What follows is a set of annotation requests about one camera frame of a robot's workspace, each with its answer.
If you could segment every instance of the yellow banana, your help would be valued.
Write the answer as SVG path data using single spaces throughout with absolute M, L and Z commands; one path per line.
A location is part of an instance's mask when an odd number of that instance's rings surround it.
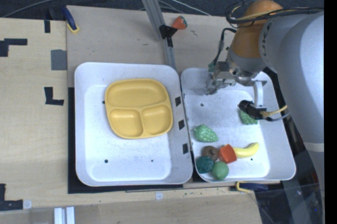
M 253 156 L 259 149 L 258 142 L 253 142 L 245 148 L 233 147 L 237 158 L 247 158 Z

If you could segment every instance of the white cable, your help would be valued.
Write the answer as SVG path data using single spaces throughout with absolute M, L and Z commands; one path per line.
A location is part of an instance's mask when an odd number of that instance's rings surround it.
M 179 2 L 179 1 L 177 1 L 177 0 L 171 0 L 171 1 L 174 1 L 174 2 L 179 3 L 179 4 L 181 4 L 181 5 L 184 5 L 184 6 L 188 7 L 188 8 L 190 8 L 190 9 L 196 10 L 196 11 L 198 11 L 198 12 L 204 14 L 204 15 L 210 16 L 209 13 L 206 13 L 206 12 L 204 12 L 204 11 L 201 11 L 201 10 L 199 10 L 199 9 L 197 9 L 197 8 L 194 8 L 194 7 L 190 6 L 190 5 L 187 5 L 187 4 L 185 4 L 185 3 Z

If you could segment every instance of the yellow plate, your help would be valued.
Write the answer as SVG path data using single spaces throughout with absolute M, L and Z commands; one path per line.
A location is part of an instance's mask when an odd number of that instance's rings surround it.
M 153 79 L 128 79 L 110 84 L 105 108 L 112 131 L 126 139 L 155 137 L 172 128 L 166 88 Z

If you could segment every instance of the red object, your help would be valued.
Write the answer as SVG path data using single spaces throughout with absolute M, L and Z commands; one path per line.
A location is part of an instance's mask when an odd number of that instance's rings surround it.
M 187 28 L 187 22 L 184 19 L 183 16 L 179 16 L 175 19 L 175 21 L 173 22 L 172 26 L 173 28 L 177 28 L 177 29 L 186 29 Z
M 234 149 L 231 145 L 225 145 L 219 150 L 219 159 L 225 163 L 231 163 L 237 160 Z

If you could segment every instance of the table surface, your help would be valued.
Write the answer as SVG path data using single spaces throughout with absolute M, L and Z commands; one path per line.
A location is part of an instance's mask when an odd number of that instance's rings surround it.
M 102 204 L 121 204 L 124 212 L 127 208 L 135 213 L 144 209 L 154 218 L 170 208 L 172 217 L 186 218 L 190 212 L 195 223 L 205 221 L 205 217 L 198 217 L 201 213 L 196 207 L 212 205 L 214 212 L 220 212 L 218 216 L 213 212 L 213 219 L 223 220 L 226 215 L 228 221 L 236 223 L 261 223 L 254 194 L 230 191 L 231 183 L 189 181 L 183 189 L 67 193 L 68 87 L 73 86 L 76 66 L 87 61 L 165 64 L 163 41 L 155 38 L 146 12 L 79 6 L 68 9 L 80 27 L 77 34 L 70 33 L 64 21 L 50 21 L 51 32 L 45 33 L 44 21 L 0 18 L 0 40 L 28 40 L 27 46 L 9 46 L 8 57 L 0 57 L 0 183 L 6 184 L 5 199 L 29 200 L 33 208 L 94 205 L 99 212 L 104 211 L 99 207 Z M 177 16 L 164 13 L 167 25 Z M 221 30 L 229 26 L 224 17 L 184 17 L 187 29 L 173 36 L 179 74 L 190 67 L 205 68 L 215 57 Z M 225 44 L 231 39 L 226 35 Z M 51 51 L 58 49 L 67 51 L 68 70 L 51 68 Z M 63 99 L 64 105 L 46 105 L 44 87 L 53 87 L 53 98 Z M 160 201 L 156 201 L 158 191 L 163 194 Z M 102 208 L 108 212 L 109 205 Z M 8 214 L 0 217 L 10 218 Z

